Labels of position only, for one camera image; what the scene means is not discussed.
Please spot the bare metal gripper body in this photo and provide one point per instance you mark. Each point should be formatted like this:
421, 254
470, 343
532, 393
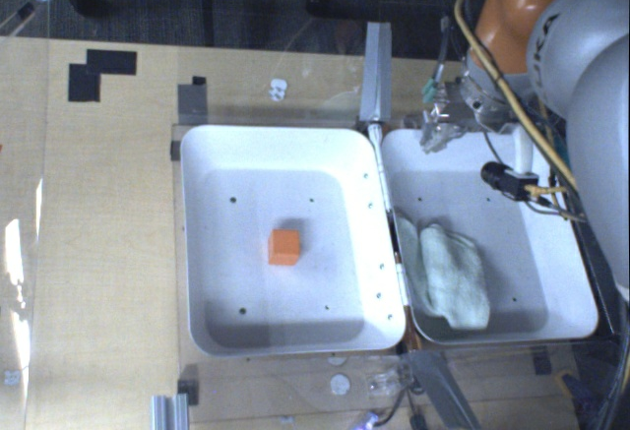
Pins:
480, 110

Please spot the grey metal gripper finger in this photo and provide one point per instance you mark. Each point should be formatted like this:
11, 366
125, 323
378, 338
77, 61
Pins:
450, 133
429, 140

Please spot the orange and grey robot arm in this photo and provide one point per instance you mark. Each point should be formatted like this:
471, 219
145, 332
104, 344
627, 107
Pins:
585, 74

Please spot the pale green folded cloth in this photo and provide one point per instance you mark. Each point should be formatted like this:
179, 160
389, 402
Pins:
455, 275

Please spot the white plastic tray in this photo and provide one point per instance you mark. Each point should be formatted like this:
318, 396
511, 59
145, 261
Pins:
531, 270
295, 300

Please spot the orange cube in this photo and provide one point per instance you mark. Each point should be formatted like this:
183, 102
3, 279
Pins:
284, 247

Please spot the black cylinder on white bracket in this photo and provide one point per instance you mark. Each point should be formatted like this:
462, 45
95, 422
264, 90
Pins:
507, 179

